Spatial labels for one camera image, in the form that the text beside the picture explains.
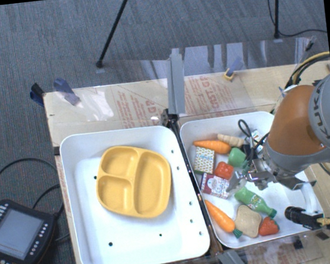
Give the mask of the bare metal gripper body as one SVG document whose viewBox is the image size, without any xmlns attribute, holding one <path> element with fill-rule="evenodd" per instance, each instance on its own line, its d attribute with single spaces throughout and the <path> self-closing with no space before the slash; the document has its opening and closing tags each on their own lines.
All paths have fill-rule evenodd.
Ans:
<svg viewBox="0 0 330 264">
<path fill-rule="evenodd" d="M 255 185 L 277 183 L 275 175 L 262 158 L 248 160 L 245 166 L 245 175 L 246 180 Z"/>
</svg>

